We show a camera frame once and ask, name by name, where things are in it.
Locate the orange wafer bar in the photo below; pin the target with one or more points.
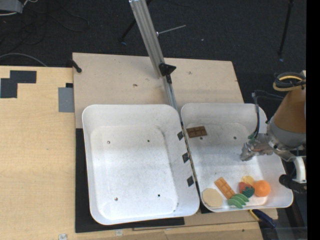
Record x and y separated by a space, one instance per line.
224 187

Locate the brown chocolate bar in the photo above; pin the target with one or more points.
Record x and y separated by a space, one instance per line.
196 131

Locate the green pea pods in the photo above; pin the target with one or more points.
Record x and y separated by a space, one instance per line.
237 201

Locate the red strawberry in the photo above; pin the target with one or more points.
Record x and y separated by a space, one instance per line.
243 187

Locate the white plastic tray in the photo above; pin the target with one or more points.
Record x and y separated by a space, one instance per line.
135 166
225 156

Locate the orange fruit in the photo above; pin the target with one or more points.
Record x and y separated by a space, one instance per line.
262 188

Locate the black cylinder on white bracket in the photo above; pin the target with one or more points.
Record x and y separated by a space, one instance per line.
297 176

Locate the yellow round chip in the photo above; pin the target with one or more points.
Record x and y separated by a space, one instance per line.
247 179

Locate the beige round biscuit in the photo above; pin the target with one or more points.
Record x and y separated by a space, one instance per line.
212 197

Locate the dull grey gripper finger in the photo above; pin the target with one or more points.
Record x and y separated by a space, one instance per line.
253 155
244 152

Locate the pale wood board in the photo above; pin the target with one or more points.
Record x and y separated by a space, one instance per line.
120 84

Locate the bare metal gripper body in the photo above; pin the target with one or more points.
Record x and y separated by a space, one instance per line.
265 146

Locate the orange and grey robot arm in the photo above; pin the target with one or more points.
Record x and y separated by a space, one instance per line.
290 114

